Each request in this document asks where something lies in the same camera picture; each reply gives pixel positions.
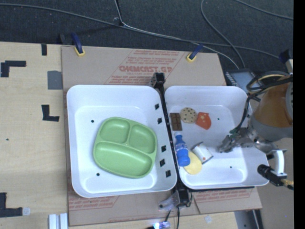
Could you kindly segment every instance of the wooden table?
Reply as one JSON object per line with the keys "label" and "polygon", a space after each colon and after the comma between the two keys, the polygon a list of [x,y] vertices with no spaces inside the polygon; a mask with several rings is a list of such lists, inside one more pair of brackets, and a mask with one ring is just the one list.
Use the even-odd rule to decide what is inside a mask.
{"label": "wooden table", "polygon": [[[41,56],[40,44],[0,42],[0,62],[24,61],[0,78],[0,192],[7,193],[7,208],[29,207],[30,215],[0,218],[0,228],[48,228],[48,215],[68,212],[63,92],[48,90],[48,71],[61,72],[61,46],[48,45]],[[59,121],[43,121],[41,105]],[[180,229],[236,229],[234,212],[185,216]],[[79,226],[78,229],[143,229],[155,220]],[[172,227],[177,218],[170,218]]]}

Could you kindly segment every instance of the wire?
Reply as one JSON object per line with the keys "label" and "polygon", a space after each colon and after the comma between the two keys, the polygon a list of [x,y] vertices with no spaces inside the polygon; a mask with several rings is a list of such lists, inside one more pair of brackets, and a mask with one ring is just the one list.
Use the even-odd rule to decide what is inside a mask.
{"label": "wire", "polygon": [[251,99],[257,100],[256,97],[258,95],[264,93],[265,91],[267,91],[271,87],[286,84],[286,83],[289,83],[289,82],[293,82],[293,75],[290,75],[289,78],[278,80],[274,83],[266,84],[266,85],[263,85],[263,86],[258,86],[258,87],[251,87],[251,86],[254,83],[256,83],[256,82],[258,82],[262,79],[266,79],[266,78],[270,78],[270,77],[283,77],[283,76],[289,76],[289,74],[287,74],[285,72],[267,72],[267,73],[265,73],[261,76],[257,76],[255,78],[253,78],[248,83],[248,85],[246,87],[247,87],[247,90],[249,91],[249,95],[248,95],[248,97],[246,99],[246,102],[245,102],[245,107],[244,107],[244,112],[243,112],[243,115],[242,115],[242,119],[241,119],[240,123],[238,124],[238,126],[236,128],[234,128],[233,130],[231,130],[230,133],[235,134],[240,130],[245,118],[247,117],[247,113],[248,113],[248,110],[249,110],[249,103],[250,103]]}
{"label": "wire", "polygon": [[193,194],[191,193],[190,201],[185,206],[190,207],[192,205],[192,201],[193,201]]}
{"label": "wire", "polygon": [[[258,87],[252,87],[255,83],[267,79],[267,78],[271,78],[271,77],[283,77],[286,76],[289,78],[284,78],[284,79],[280,79],[274,83],[270,83],[270,84],[266,84],[266,85],[262,85],[262,86],[258,86]],[[285,83],[289,83],[289,82],[293,82],[293,74],[289,75],[285,72],[266,72],[265,74],[261,75],[261,76],[257,76],[255,78],[253,78],[246,86],[249,94],[255,94],[258,92],[265,92],[267,91],[269,88],[274,87],[274,86],[278,86],[278,85],[282,85]]]}
{"label": "wire", "polygon": [[290,190],[294,190],[294,181],[287,180],[287,179],[281,179],[281,182],[284,184],[285,187],[287,187]]}
{"label": "wire", "polygon": [[172,210],[170,210],[170,211],[168,212],[168,214],[167,214],[167,216],[165,217],[165,220],[164,220],[164,221],[167,221],[167,220],[168,220],[168,218],[169,218],[169,216],[170,216],[171,211],[172,211]]}
{"label": "wire", "polygon": [[[195,41],[195,40],[181,39],[181,38],[178,38],[178,37],[168,36],[168,35],[164,35],[164,34],[158,34],[158,33],[150,32],[150,31],[145,31],[145,30],[141,30],[141,29],[129,26],[128,24],[126,24],[125,22],[122,21],[122,16],[121,16],[119,5],[117,3],[117,0],[114,0],[114,1],[115,1],[115,4],[116,4],[117,12],[119,14],[120,22],[121,22],[121,24],[123,26],[122,25],[113,24],[113,23],[110,23],[110,22],[107,22],[107,21],[95,19],[95,18],[92,18],[92,17],[88,17],[88,16],[84,16],[84,15],[80,15],[80,14],[76,14],[76,13],[72,13],[72,12],[68,12],[68,11],[64,11],[64,10],[48,8],[48,7],[41,7],[41,6],[27,5],[27,4],[13,4],[13,3],[0,3],[0,6],[25,7],[25,8],[32,8],[32,9],[40,9],[40,10],[48,10],[48,11],[58,12],[58,13],[63,13],[63,14],[67,14],[67,15],[83,18],[83,19],[86,19],[86,20],[95,21],[95,22],[98,22],[98,23],[103,23],[103,24],[110,25],[110,26],[113,26],[113,27],[116,27],[116,28],[130,30],[130,31],[134,31],[134,32],[138,32],[138,33],[142,33],[142,34],[146,34],[146,35],[150,35],[150,36],[154,36],[154,37],[159,37],[159,38],[163,38],[163,39],[174,40],[174,41],[178,41],[178,42],[192,43],[192,44],[195,44],[195,45],[206,44],[206,45],[214,45],[214,46],[221,46],[221,47],[231,47],[232,46],[232,45],[219,44],[219,43],[201,42],[201,41]],[[246,5],[246,6],[250,7],[250,8],[254,8],[256,10],[259,10],[261,12],[277,16],[279,18],[293,20],[293,18],[282,16],[282,15],[278,15],[278,14],[275,14],[275,13],[271,13],[271,12],[259,9],[259,8],[256,8],[256,7],[252,6],[252,5],[247,4],[245,2],[239,1],[239,0],[234,0],[234,1],[239,2],[241,4],[244,4],[244,5]],[[262,51],[262,50],[248,48],[248,47],[243,47],[243,46],[235,46],[235,45],[233,45],[233,46],[234,46],[235,49],[243,49],[243,50],[259,52],[259,53],[266,54],[268,56],[271,56],[271,57],[274,57],[274,58],[278,59],[278,56],[270,54],[270,53]],[[214,50],[212,48],[206,47],[206,46],[204,46],[204,48],[206,48],[206,49],[208,49],[210,51],[213,51],[215,53],[218,53],[221,56],[224,56],[225,58],[230,60],[235,65],[235,67],[237,69],[239,69],[237,64],[230,57],[228,57],[227,55],[225,55],[225,54],[223,54],[223,53],[221,53],[221,52],[219,52],[217,50]]]}
{"label": "wire", "polygon": [[177,220],[177,227],[176,227],[176,229],[179,228],[179,221],[180,221],[180,209],[179,209],[179,206],[177,206],[177,210],[178,210],[178,215],[177,215],[178,220]]}
{"label": "wire", "polygon": [[[243,58],[241,57],[240,53],[238,52],[236,46],[234,46],[219,30],[216,29],[215,26],[212,25],[212,23],[207,19],[204,11],[203,11],[203,5],[204,5],[204,2],[206,0],[202,0],[201,1],[201,6],[200,6],[200,9],[201,9],[201,14],[203,16],[203,18],[206,20],[206,22],[209,24],[209,26],[214,30],[216,31],[227,43],[230,44],[230,46],[233,48],[233,50],[236,52],[236,54],[238,55],[239,59],[241,60],[242,64],[243,64],[243,67],[245,68],[245,63],[243,61]],[[240,1],[240,0],[233,0],[235,2],[238,2],[238,3],[241,3],[245,6],[248,6],[249,8],[252,8],[252,9],[255,9],[255,10],[258,10],[260,12],[263,12],[263,13],[266,13],[266,14],[269,14],[269,15],[272,15],[272,16],[276,16],[276,17],[279,17],[279,18],[282,18],[282,19],[287,19],[287,20],[293,20],[293,18],[291,17],[287,17],[287,16],[283,16],[283,15],[279,15],[279,14],[275,14],[275,13],[272,13],[272,12],[268,12],[268,11],[265,11],[263,9],[260,9],[260,8],[257,8],[257,7],[254,7],[248,3],[245,3],[243,1]]]}

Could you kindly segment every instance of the cookie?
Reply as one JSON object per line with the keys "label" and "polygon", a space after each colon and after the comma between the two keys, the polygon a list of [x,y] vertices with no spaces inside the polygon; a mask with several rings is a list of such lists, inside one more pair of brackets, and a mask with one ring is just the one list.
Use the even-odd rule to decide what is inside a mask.
{"label": "cookie", "polygon": [[195,123],[197,120],[197,113],[192,108],[186,107],[180,111],[180,117],[185,123]]}

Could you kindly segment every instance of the red object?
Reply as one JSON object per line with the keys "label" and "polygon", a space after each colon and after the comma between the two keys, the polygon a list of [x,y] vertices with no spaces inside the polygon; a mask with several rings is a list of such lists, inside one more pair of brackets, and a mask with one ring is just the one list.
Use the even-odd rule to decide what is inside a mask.
{"label": "red object", "polygon": [[199,112],[196,120],[196,125],[208,130],[211,127],[211,119],[208,113]]}

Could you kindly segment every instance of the black tape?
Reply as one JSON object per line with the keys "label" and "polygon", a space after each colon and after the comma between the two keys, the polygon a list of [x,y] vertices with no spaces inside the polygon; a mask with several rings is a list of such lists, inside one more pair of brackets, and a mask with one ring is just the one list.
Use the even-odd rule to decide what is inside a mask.
{"label": "black tape", "polygon": [[58,34],[58,37],[56,38],[56,44],[71,45],[71,43],[67,42],[66,37],[63,33]]}
{"label": "black tape", "polygon": [[47,52],[47,44],[42,44],[41,45],[41,54],[42,56],[47,56],[48,52]]}
{"label": "black tape", "polygon": [[13,60],[6,60],[5,62],[1,62],[1,70],[0,70],[0,77],[8,77],[10,73],[10,67],[26,67],[26,61],[13,61]]}
{"label": "black tape", "polygon": [[12,67],[12,66],[14,66],[14,67],[25,67],[25,66],[27,66],[26,61],[6,60],[5,63],[8,67]]}
{"label": "black tape", "polygon": [[41,105],[43,118],[42,120],[46,121],[56,121],[59,122],[59,116],[50,116],[50,106],[43,104]]}
{"label": "black tape", "polygon": [[9,72],[10,72],[10,68],[5,63],[1,63],[0,77],[8,77]]}
{"label": "black tape", "polygon": [[6,193],[0,193],[0,217],[14,217],[22,216],[23,209],[19,208],[6,208]]}

